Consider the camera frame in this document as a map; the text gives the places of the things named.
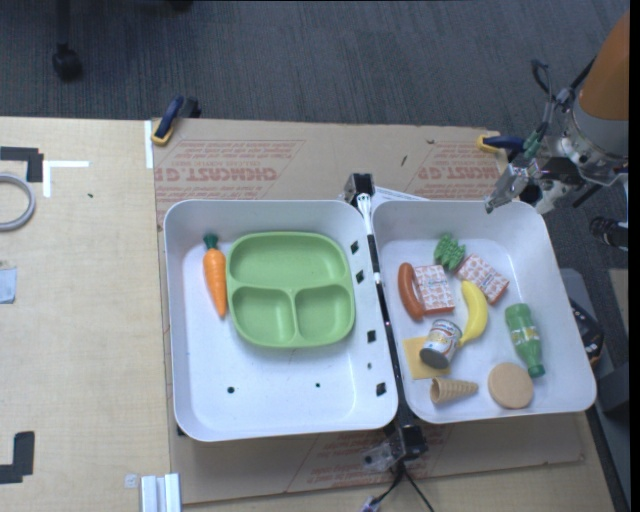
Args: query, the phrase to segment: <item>round bread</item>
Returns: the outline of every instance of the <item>round bread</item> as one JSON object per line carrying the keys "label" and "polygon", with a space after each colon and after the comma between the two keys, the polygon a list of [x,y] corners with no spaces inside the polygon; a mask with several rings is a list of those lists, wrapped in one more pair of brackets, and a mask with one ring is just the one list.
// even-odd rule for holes
{"label": "round bread", "polygon": [[527,370],[513,363],[501,363],[489,373],[489,393],[502,407],[522,409],[533,398],[533,381]]}

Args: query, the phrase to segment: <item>metal ring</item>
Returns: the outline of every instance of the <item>metal ring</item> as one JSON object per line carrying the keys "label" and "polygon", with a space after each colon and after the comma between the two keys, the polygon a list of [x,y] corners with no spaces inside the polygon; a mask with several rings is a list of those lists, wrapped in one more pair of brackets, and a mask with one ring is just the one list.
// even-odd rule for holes
{"label": "metal ring", "polygon": [[27,194],[27,197],[29,198],[29,204],[27,205],[27,209],[25,210],[25,212],[17,219],[9,222],[0,222],[0,232],[13,231],[14,229],[18,229],[24,226],[33,215],[33,211],[36,207],[36,196],[33,193],[31,185],[29,185],[25,180],[11,174],[0,174],[0,183],[3,182],[11,183],[12,185],[16,185],[17,187],[20,187],[22,190],[24,190]]}

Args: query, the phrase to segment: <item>green bottle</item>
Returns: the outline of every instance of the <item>green bottle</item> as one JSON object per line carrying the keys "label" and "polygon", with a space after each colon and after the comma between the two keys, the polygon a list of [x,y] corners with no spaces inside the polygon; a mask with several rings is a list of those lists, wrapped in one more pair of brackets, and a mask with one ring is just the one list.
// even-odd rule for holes
{"label": "green bottle", "polygon": [[507,325],[511,330],[511,341],[520,358],[527,365],[531,378],[544,375],[542,347],[538,329],[531,320],[531,310],[524,303],[513,304],[505,312]]}

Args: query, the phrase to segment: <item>black device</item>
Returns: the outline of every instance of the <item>black device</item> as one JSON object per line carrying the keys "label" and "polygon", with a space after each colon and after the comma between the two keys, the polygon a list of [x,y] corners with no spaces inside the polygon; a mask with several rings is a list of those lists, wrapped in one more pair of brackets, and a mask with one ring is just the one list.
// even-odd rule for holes
{"label": "black device", "polygon": [[604,347],[604,332],[600,324],[593,318],[580,304],[569,298],[573,316],[578,325],[578,332],[582,338],[584,349],[591,365],[594,365],[600,358]]}

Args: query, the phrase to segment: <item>banana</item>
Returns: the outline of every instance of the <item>banana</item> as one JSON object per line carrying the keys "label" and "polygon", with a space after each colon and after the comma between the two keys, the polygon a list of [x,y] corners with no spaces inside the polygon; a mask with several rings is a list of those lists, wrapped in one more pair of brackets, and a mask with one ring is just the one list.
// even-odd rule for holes
{"label": "banana", "polygon": [[458,346],[462,347],[467,341],[478,338],[487,327],[489,319],[489,307],[487,298],[478,286],[466,279],[462,281],[462,296],[467,303],[469,316]]}

